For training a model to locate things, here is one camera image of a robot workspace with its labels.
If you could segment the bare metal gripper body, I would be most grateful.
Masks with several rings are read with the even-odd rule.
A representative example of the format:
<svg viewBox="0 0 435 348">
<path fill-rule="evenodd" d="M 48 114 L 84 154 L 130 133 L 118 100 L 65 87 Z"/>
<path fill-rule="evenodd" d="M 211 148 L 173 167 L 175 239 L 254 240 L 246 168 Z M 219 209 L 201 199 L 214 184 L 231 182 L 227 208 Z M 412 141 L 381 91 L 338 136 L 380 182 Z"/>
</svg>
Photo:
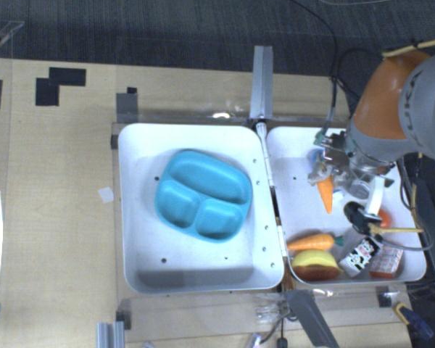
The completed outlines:
<svg viewBox="0 0 435 348">
<path fill-rule="evenodd" d="M 346 131 L 324 136 L 323 159 L 326 164 L 351 179 L 371 181 L 374 177 L 385 176 L 394 167 L 394 162 L 381 161 L 366 154 Z"/>
</svg>

